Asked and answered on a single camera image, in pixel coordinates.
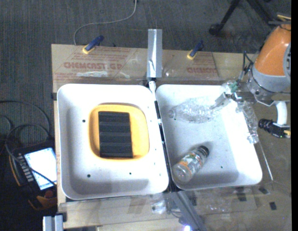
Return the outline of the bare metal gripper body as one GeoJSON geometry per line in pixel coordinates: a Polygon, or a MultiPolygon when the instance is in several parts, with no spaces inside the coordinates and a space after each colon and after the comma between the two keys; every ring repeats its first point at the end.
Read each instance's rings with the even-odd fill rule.
{"type": "Polygon", "coordinates": [[[235,81],[231,84],[231,98],[238,102],[261,103],[271,106],[275,103],[272,97],[281,93],[291,85],[288,80],[248,80],[235,81]]]}

